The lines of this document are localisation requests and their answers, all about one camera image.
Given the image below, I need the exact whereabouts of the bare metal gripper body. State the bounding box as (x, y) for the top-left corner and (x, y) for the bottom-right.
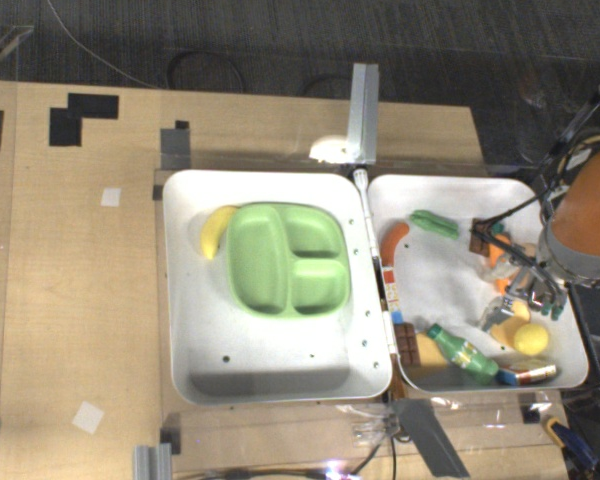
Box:
(501, 264), (557, 311)

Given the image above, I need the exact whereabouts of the yellow lemon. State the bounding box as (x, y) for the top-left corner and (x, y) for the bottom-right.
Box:
(512, 322), (550, 357)

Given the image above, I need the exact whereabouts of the orange carrot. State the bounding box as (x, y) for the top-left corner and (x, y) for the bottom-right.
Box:
(486, 232), (515, 270)

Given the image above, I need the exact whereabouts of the green plastic bottle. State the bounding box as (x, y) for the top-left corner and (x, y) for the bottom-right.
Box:
(425, 323), (501, 387)

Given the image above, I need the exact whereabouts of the white plastic tray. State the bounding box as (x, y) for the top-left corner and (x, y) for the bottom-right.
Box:
(367, 173), (591, 396)
(161, 168), (394, 407)

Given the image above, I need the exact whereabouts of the yellow bread slice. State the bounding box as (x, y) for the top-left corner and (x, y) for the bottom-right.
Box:
(414, 332), (450, 370)

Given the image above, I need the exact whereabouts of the colourful printed carton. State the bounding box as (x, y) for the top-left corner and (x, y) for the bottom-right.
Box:
(381, 265), (405, 325)

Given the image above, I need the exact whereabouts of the orange sausage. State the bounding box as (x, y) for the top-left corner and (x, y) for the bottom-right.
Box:
(379, 221), (412, 270)

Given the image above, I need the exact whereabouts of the green divided plate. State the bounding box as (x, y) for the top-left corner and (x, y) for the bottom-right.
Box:
(225, 202), (352, 319)

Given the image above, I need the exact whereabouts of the yellow banana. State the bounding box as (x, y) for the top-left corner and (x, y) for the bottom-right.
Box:
(200, 205), (240, 261)

